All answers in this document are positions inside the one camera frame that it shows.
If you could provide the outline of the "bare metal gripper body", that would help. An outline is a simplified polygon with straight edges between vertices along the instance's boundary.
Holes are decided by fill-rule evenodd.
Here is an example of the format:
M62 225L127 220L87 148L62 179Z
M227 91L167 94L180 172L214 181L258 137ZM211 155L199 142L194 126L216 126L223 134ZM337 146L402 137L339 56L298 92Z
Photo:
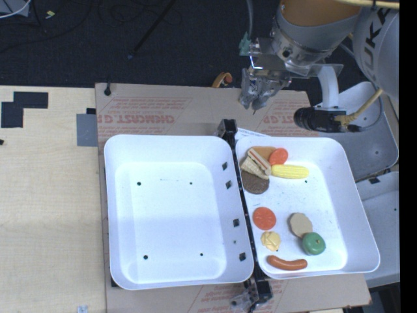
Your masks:
M333 49L315 50L291 39L282 29L274 27L269 37L242 39L242 54L250 58L251 79L266 79L287 83L293 78L317 77L323 67L340 75L343 65L327 63Z

